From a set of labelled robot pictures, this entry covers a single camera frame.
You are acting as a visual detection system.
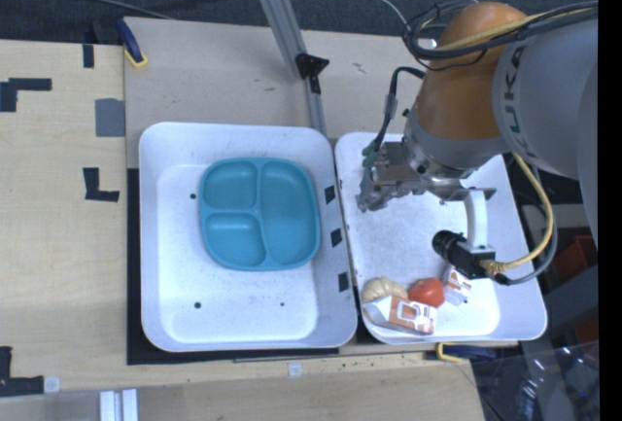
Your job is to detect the small orange and white carton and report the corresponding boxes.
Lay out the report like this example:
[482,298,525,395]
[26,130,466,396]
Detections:
[440,264,473,307]

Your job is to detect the large orange and white carton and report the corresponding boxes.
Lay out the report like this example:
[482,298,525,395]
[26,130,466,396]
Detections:
[362,295,437,336]

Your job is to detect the black cylinder on white bracket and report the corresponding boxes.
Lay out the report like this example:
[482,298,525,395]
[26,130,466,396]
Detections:
[431,187,498,281]

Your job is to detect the red toy tomato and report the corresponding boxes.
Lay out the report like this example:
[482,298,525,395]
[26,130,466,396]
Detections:
[406,277,446,309]

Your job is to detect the pale wood board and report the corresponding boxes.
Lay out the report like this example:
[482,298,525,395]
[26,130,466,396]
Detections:
[122,16,521,365]

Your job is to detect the blue divided plate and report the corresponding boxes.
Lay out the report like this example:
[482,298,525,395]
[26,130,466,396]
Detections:
[197,157,322,272]

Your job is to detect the beige toy bread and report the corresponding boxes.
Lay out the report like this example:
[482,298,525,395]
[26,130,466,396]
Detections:
[361,276,409,304]

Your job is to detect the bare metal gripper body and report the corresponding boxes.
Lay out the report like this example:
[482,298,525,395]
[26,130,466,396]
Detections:
[370,141,478,202]

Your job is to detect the white plastic tray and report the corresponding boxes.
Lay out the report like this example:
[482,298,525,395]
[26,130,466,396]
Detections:
[138,121,360,354]
[333,131,549,346]

